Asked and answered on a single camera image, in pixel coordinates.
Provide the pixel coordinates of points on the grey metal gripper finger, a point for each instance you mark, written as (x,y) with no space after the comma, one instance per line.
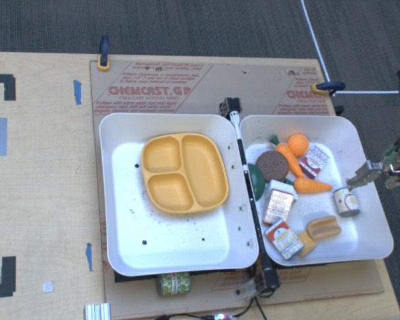
(358,180)
(370,167)

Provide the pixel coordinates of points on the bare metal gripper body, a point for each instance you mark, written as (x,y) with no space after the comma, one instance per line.
(394,168)

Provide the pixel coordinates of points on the white small can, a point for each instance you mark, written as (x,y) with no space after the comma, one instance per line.
(346,202)

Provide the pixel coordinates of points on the red and white carton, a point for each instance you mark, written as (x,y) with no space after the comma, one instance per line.
(314,162)

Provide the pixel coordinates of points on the orange carrot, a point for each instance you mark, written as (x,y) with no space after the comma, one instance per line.
(290,158)
(310,185)

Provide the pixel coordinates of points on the white plastic tray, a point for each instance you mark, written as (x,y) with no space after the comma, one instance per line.
(173,238)
(363,232)

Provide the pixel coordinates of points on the tan hot dog bun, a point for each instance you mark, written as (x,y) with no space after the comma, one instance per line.
(323,228)

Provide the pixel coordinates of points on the orange toy fruit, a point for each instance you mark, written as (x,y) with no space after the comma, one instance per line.
(298,144)

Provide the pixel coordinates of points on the yellow cheese wedge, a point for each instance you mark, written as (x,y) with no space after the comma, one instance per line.
(307,243)

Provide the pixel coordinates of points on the white and orange carton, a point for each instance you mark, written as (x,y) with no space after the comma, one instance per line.
(278,205)

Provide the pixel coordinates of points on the brown round biscuit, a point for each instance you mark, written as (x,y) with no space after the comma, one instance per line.
(272,166)

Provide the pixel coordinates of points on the orange and yellow checked carton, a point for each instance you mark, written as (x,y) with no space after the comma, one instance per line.
(285,240)

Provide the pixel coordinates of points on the green bowl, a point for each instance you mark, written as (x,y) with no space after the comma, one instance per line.
(256,182)

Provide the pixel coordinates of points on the thin black and white rod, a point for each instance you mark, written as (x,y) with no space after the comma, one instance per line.
(243,152)

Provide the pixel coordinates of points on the yellow divided plate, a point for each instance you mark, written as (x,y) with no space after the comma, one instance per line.
(200,165)

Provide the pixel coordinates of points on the brown cardboard board red print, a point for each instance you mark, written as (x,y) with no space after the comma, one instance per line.
(200,88)

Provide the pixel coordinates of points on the green patterned can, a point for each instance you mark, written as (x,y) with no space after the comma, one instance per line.
(173,283)

